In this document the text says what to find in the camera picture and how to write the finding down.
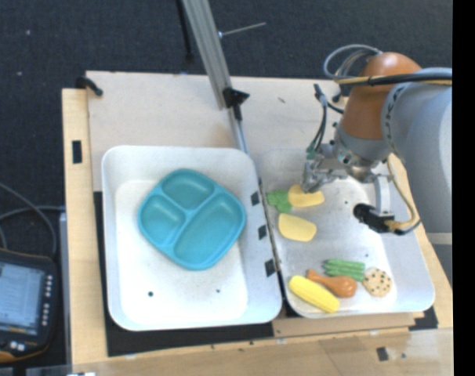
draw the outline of yellow corn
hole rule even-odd
[[[340,301],[330,291],[303,276],[293,276],[288,287],[305,302],[324,310],[327,313],[334,313],[339,310]]]

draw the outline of black bracket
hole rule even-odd
[[[228,108],[232,107],[234,111],[234,118],[242,121],[241,104],[249,98],[248,93],[240,92],[232,88],[225,88],[223,90],[223,98]]]
[[[102,96],[103,95],[103,90],[98,88],[98,86],[96,86],[95,82],[93,82],[88,77],[78,77],[75,80],[75,87],[77,89],[90,88],[92,91],[95,92],[95,95],[97,95],[97,96]]]

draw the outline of yellow toy food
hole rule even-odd
[[[287,213],[280,213],[277,224],[281,235],[289,240],[308,242],[317,232],[313,222]]]
[[[339,310],[340,301],[337,297],[312,280],[302,276],[293,276],[288,282],[288,287],[293,294],[326,313],[334,313]]]
[[[321,191],[306,193],[303,192],[300,184],[294,184],[288,190],[288,202],[296,208],[315,206],[317,204],[322,204],[324,201],[325,196]]]

